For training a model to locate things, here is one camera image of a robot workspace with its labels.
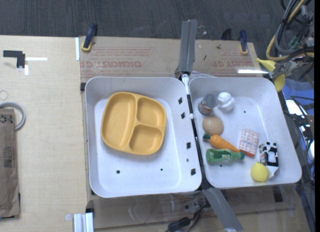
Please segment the small can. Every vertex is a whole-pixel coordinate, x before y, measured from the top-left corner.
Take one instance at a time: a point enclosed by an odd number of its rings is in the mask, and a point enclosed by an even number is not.
[[[213,94],[207,94],[198,105],[198,110],[203,115],[209,115],[218,105],[218,99]]]

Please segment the yellow handle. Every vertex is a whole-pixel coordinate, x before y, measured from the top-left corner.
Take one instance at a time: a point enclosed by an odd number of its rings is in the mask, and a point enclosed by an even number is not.
[[[241,55],[247,55],[248,54],[248,49],[247,48],[245,48],[245,51],[242,51],[241,44],[239,44],[238,49],[239,49],[239,52],[240,52]]]
[[[256,61],[261,63],[268,71],[273,71],[276,68],[276,66],[275,66],[276,62],[274,62],[274,61],[261,60],[259,58],[257,58]],[[286,82],[285,75],[282,74],[282,75],[278,76],[277,78],[274,79],[273,82],[274,82],[274,87],[275,87],[276,91],[280,92]]]
[[[89,52],[91,49],[91,45],[92,45],[92,41],[90,41],[89,46],[88,47],[84,47],[85,45],[85,39],[83,40],[82,44],[81,44],[81,50],[83,52]]]

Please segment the white tray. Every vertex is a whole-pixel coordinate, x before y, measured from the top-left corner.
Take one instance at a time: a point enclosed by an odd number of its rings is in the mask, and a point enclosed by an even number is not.
[[[301,166],[292,143],[286,120],[274,85],[265,78],[194,78],[189,83],[194,117],[199,136],[205,174],[216,188],[240,188],[261,185],[296,183],[302,176]],[[205,115],[198,111],[198,104],[209,93],[218,96],[229,92],[234,97],[234,108],[225,112],[218,107],[215,115],[223,121],[223,138],[239,145],[243,129],[258,133],[255,157],[245,156],[242,161],[210,165],[206,161],[206,150],[212,148],[208,140],[202,139],[205,133],[202,120]],[[255,161],[259,161],[259,144],[270,141],[277,143],[278,170],[274,177],[264,183],[255,182],[250,173]]]
[[[164,106],[167,125],[162,147],[156,153],[133,155],[111,149],[102,141],[103,111],[108,98],[118,91],[145,95]],[[89,179],[91,189],[98,196],[182,193],[195,191],[200,186],[202,176],[188,101],[179,80],[96,77],[87,82],[85,94]]]
[[[205,174],[211,185],[221,189],[254,187],[296,183],[301,178],[301,166],[280,101],[269,80],[198,77],[190,81],[189,88]],[[108,98],[118,91],[145,95],[164,106],[167,127],[162,147],[155,154],[137,156],[123,153],[102,141],[103,111]],[[220,92],[229,92],[235,98],[231,112],[223,112],[218,107],[213,110],[213,115],[224,123],[222,137],[238,146],[245,128],[258,133],[258,145],[266,141],[277,143],[279,168],[265,183],[255,182],[250,175],[251,167],[259,161],[258,150],[255,157],[246,156],[243,161],[217,165],[206,162],[206,150],[212,147],[202,139],[205,116],[198,111],[198,103],[206,94],[218,95]],[[181,81],[170,77],[96,77],[87,82],[85,94],[89,179],[98,196],[186,193],[199,188],[202,176],[186,90]]]

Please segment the lemon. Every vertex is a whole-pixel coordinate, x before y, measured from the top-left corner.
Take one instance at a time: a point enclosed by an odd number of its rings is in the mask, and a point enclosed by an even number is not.
[[[256,162],[251,168],[251,176],[257,182],[265,182],[268,178],[268,168],[265,165]]]

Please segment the green bottle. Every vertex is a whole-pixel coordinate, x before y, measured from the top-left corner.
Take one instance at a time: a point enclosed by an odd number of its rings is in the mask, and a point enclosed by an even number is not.
[[[213,164],[242,160],[245,158],[245,154],[241,151],[234,152],[229,149],[207,149],[205,158],[209,164]]]

